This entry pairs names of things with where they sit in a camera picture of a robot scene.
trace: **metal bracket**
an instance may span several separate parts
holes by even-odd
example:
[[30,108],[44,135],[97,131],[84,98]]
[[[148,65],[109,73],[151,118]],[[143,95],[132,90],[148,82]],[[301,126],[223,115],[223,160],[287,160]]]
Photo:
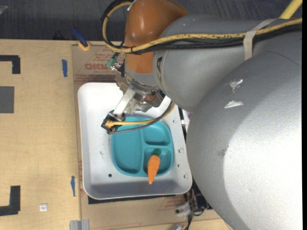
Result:
[[69,224],[70,230],[90,230],[89,219],[71,220]]
[[189,214],[192,213],[190,202],[187,201],[184,204],[177,206],[175,208],[175,212],[177,217],[182,217],[182,216],[187,217]]

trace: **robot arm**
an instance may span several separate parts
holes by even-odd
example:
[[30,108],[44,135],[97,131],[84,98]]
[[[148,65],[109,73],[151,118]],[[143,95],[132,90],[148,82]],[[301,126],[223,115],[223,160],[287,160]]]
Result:
[[[260,23],[188,15],[169,0],[135,1],[128,48],[117,48],[126,53],[116,76],[124,95],[106,121],[146,112],[167,95],[193,113],[188,160],[217,213],[234,229],[299,229],[301,21],[258,31],[246,60],[241,32]],[[159,37],[169,40],[142,47]]]

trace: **orange carrot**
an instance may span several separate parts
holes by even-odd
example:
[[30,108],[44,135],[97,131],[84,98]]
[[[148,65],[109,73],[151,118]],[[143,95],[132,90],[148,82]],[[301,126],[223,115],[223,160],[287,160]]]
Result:
[[151,185],[154,181],[155,176],[158,173],[160,166],[160,158],[158,155],[150,156],[148,160],[147,173],[148,173],[148,183]]

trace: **yellow cable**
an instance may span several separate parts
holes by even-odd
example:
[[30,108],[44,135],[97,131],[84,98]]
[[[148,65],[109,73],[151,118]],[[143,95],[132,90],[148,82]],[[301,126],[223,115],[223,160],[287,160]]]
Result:
[[303,0],[292,0],[286,9],[283,11],[279,19],[290,19],[296,10],[301,6]]
[[[122,6],[126,6],[126,5],[130,5],[131,2],[125,2],[122,3],[118,6],[115,6],[105,17],[104,21],[103,21],[103,26],[102,26],[102,34],[104,39],[107,40],[107,36],[106,36],[106,24],[108,21],[109,16],[118,8],[122,7]],[[294,24],[300,24],[303,22],[302,18],[296,19],[296,20],[292,20],[292,21],[288,21],[279,25],[275,25],[275,26],[271,26],[271,27],[266,27],[263,29],[260,29],[256,32],[256,35],[260,35],[260,34],[265,34],[265,33],[269,33],[278,29],[281,29],[283,27],[286,26],[290,26],[290,25],[294,25]],[[229,34],[177,34],[177,35],[172,35],[172,36],[167,36],[167,37],[163,37],[163,38],[159,38],[156,40],[153,40],[149,43],[140,45],[140,46],[136,46],[132,48],[118,48],[118,47],[114,47],[112,45],[107,44],[107,46],[118,53],[132,53],[132,52],[137,52],[139,50],[144,50],[147,49],[149,47],[155,46],[155,45],[159,45],[162,43],[166,43],[166,42],[170,42],[170,41],[174,41],[174,40],[183,40],[183,39],[226,39],[226,38],[244,38],[245,37],[246,32],[243,33],[229,33]]]
[[[166,117],[167,115],[169,115],[170,112],[174,109],[174,107],[175,107],[175,103],[172,104],[172,106],[169,109],[169,111],[167,113],[165,113],[165,115],[163,117]],[[105,126],[107,128],[111,128],[114,125],[145,125],[145,124],[148,124],[148,123],[151,123],[151,122],[155,121],[156,119],[157,118],[150,119],[150,120],[144,120],[144,121],[135,121],[135,122],[129,122],[129,121],[113,122],[113,121],[108,120],[108,121],[106,121]]]

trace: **black wire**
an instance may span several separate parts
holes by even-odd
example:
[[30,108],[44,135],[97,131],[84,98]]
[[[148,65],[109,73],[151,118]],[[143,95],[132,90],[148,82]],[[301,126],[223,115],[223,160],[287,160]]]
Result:
[[188,216],[188,225],[186,226],[186,228],[184,228],[184,230],[189,230],[189,227],[191,225],[192,220],[193,220],[193,214],[189,214],[189,216]]
[[192,214],[195,217],[199,217],[200,215],[203,214],[204,211],[205,211],[205,209],[194,210]]
[[[302,24],[290,25],[287,27],[283,27],[277,29],[275,31],[271,31],[264,34],[259,34],[254,36],[253,42],[259,42],[263,40],[267,40],[285,33],[297,32],[302,30]],[[172,50],[172,49],[204,49],[204,48],[222,48],[222,47],[234,47],[243,45],[244,38],[220,38],[220,39],[179,39],[172,40],[170,42],[161,43],[158,45],[154,45],[152,47],[138,50],[135,52],[130,52],[128,54],[143,54],[152,51],[158,50]]]
[[189,196],[190,196],[189,200],[192,199],[193,192],[194,192],[194,190],[192,188],[190,188],[190,190],[189,190]]
[[[105,11],[104,11],[104,13],[102,14],[102,16],[101,16],[101,26],[100,26],[100,28],[101,28],[101,30],[102,30],[102,25],[103,25],[103,23],[104,23],[104,20],[105,20],[105,18],[107,17],[108,19],[109,19],[109,17],[107,16],[107,14],[114,8],[114,7],[116,7],[116,6],[118,6],[118,5],[120,5],[121,3],[124,3],[124,2],[133,2],[134,0],[114,0],[113,2],[111,2],[108,6],[107,6],[107,8],[105,9]],[[107,43],[107,44],[109,44],[109,45],[112,45],[112,46],[115,46],[113,43],[111,43],[108,39],[106,39],[106,38],[104,38],[103,36],[102,36],[102,39]]]
[[107,133],[109,135],[115,135],[115,134],[121,134],[121,133],[130,132],[130,131],[139,130],[139,129],[142,129],[142,128],[149,127],[150,125],[153,125],[156,122],[158,122],[160,119],[162,119],[164,117],[164,115],[172,108],[172,105],[173,105],[173,101],[171,101],[169,103],[167,109],[159,117],[157,117],[154,121],[152,121],[152,122],[150,122],[146,125],[135,127],[135,128],[124,129],[124,130],[117,130],[117,131],[109,131],[108,130]]
[[[180,107],[178,107],[178,110],[179,110],[180,120],[184,120],[182,109]],[[182,128],[182,133],[183,133],[184,141],[187,142],[187,129],[186,129],[186,125],[182,124],[181,128]]]
[[[122,41],[119,46],[123,46],[124,43],[125,43],[125,41]],[[119,56],[119,54],[120,54],[120,52],[114,52],[114,54],[112,55],[111,58],[114,59],[116,56]]]
[[185,201],[187,201],[188,200],[188,194],[184,193],[183,196],[184,196]]

